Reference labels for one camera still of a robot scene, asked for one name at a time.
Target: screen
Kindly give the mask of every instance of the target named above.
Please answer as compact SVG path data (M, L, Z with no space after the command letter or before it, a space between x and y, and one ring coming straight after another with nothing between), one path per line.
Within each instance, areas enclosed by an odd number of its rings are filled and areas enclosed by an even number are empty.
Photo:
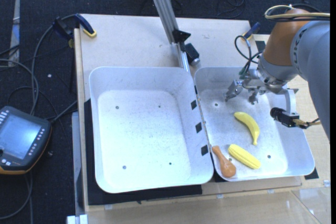
M0 129L0 148L4 153L23 159L41 126L15 115L10 115Z

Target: yellow corn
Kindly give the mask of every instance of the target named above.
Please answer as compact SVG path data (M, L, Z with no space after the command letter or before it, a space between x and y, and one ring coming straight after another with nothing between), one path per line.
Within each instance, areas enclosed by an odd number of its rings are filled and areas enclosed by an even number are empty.
M236 144L230 145L229 153L233 158L252 169L259 169L261 166L260 161L255 156Z

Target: cable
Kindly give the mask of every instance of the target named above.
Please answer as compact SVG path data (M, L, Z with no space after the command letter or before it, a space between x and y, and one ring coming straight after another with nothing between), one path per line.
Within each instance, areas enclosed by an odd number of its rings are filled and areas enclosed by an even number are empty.
M49 54L53 54L53 53L56 53L56 52L59 51L59 50L63 50L63 49L68 48L68 47L69 47L69 45L65 45L65 46L63 46L63 47L61 47L61 48L58 48L58 49L55 49L55 50L46 52L46 53L44 53L44 54L37 55L35 58L39 58L39 57L42 57L42 56L46 56L46 55L49 55ZM30 60L33 60L33 57L30 57L30 58L28 58L28 59L22 61L21 63L26 63L26 62L28 62L28 61L30 61ZM10 68L12 68L12 67L11 67L11 66L8 66L8 67L4 68L3 70L0 70L0 72L6 71L7 69L10 69Z
M12 98L12 96L14 95L15 92L19 91L19 90L24 90L24 89L31 89L31 87L29 86L21 86L19 88L16 88L14 91L12 91L10 94L9 94L9 97L7 98L7 105L9 105L9 101L10 99ZM50 120L52 119L52 121L50 121L51 124L54 124L56 122L56 120L59 121L60 125L61 125L61 128L62 128L62 131L63 131L63 134L64 134L64 137L67 141L67 144L68 144L68 147L71 151L71 145L70 145L70 142L67 138L67 134L65 132L65 129L64 129L64 126L62 124L62 121L60 120L60 117L63 116L69 108L67 108L65 111L63 111L61 114L57 114L57 110L55 108L55 106L53 105L53 103L51 102L51 100L46 96L46 94L44 94L43 92L40 91L40 94L49 102L50 106L52 107L54 113L56 114L56 116L53 116L53 117L50 117L50 118L45 118L46 120Z
M68 106L66 109L64 109L61 113L58 114L57 117L55 117L52 121L51 124L53 124L55 121L57 121L61 116L63 116L63 114L65 114L72 106L74 106L75 104L77 104L77 100L75 102L73 102L70 106Z
M309 4L306 4L306 3L298 3L298 4L291 4L292 7L294 8L298 8L298 7L305 7L305 8L309 8L309 9L312 9L313 11L315 12L318 12L318 13L321 13L322 11L320 11L319 9L309 5Z
M30 114L33 115L34 113L34 110L35 110L35 107L36 107L36 103L37 103L37 99L38 99L38 94L39 94L39 85L38 85L38 82L37 82L37 79L35 78L33 72L31 70L29 70L25 65L23 65L22 63L20 62L17 62L17 61L13 61L13 60L8 60L8 59L0 59L0 61L4 61L4 62L12 62L16 65L19 65L21 66L22 68L24 68L27 72L29 72L32 76L32 81L33 81L33 86L32 86L32 90L33 90L33 96L35 96L35 100L33 102L33 107L32 107L32 110L30 111Z
M301 129L307 129L308 127L312 126L312 125L320 125L322 124L320 122L320 119L317 118L311 122L306 122L300 119L293 119L293 122L295 122L295 124L297 125L297 127L300 127Z
M238 38L242 38L242 39L246 42L247 47L248 47L248 54L249 54L249 57L247 57L245 54L243 54L243 53L241 52L241 50L239 50L238 45L237 45L237 40L238 40ZM251 44L250 44L250 42L248 41L248 39L247 39L245 36L242 36L242 35L239 35L239 36L237 36L237 37L235 38L235 47L236 47L237 51L240 53L240 55L242 55L245 59L248 60L248 61L246 62L246 64L243 66L243 68L241 69L241 71L239 72L239 75L244 76L245 73L248 72L251 63L258 63L258 62L256 62L256 61L253 61L253 59L256 58L257 56L259 56L259 55L262 53L262 51L259 51L259 52L257 52L256 54L254 54L254 55L252 56Z
M10 54L8 54L8 58L11 58L17 51L19 50L19 48L15 48Z
M18 49L19 46L20 46L20 44L12 46L9 49L6 49L6 50L0 52L0 56L3 55L3 54L5 54L5 53L7 53L7 52L10 52L11 50Z
M29 175L30 175L30 183L29 183L29 180L28 180L28 178L27 178L27 175L25 174L25 181L26 181L27 188L28 188L28 196L27 196L25 202L24 202L23 205L22 205L18 210L16 210L14 213L11 213L11 214L9 214L9 215L7 215L7 216L0 217L0 220L8 219L8 218L11 218L11 217L15 216L16 214L18 214L19 212L21 212L22 209L24 209L25 206L27 205L27 203L30 201L30 199L31 199L31 197L32 197L32 192L33 192L33 175L32 175L32 172L31 172L31 171L29 172ZM30 207L30 223L33 223L32 215L33 215L33 208Z
M292 22L297 20L330 20L330 13L283 13L272 15L272 13L279 9L295 9L292 5L277 5L269 8L265 11L265 18L268 20L278 21L278 22Z
M68 19L68 18L72 18L74 17L75 14L71 14L71 15L68 15L68 16L65 16L62 18L62 20L65 20L65 19ZM34 69L35 69L35 59L37 57L37 52L38 52L38 49L39 47L41 46L41 43L42 41L44 40L44 38L47 36L47 34L52 30L52 25L44 32L44 34L42 35L42 37L40 38L36 48L35 48L35 52L34 52L34 56L33 56L33 62L31 64L31 75L32 75L32 85L31 87L34 89ZM34 110L35 110L35 107L36 107L36 103L37 103L37 99L38 99L38 91L36 92L36 96L34 94L34 90L33 90L33 108L32 108L32 114L34 114Z

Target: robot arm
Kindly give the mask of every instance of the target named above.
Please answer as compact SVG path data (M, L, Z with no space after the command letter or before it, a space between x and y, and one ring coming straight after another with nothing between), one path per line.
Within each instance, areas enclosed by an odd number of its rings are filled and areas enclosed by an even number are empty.
M290 9L282 15L268 16L290 19L276 23L259 57L257 69L248 71L242 81L234 81L226 93L226 100L243 88L252 90L251 103L257 100L257 94L284 94L287 109L273 108L270 114L283 125L297 126L296 91L287 89L286 85L300 75L308 82L319 121L330 141L330 14L313 14L288 7Z

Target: toy banana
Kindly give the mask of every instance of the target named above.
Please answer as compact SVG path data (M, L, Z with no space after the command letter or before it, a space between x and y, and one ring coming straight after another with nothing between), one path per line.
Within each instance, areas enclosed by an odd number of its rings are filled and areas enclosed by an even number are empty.
M249 114L245 112L235 112L234 116L236 119L243 122L249 128L253 138L253 144L257 145L257 140L260 134L260 128L258 123Z
M255 156L236 144L230 145L229 153L233 158L252 169L259 169L261 166L260 161Z

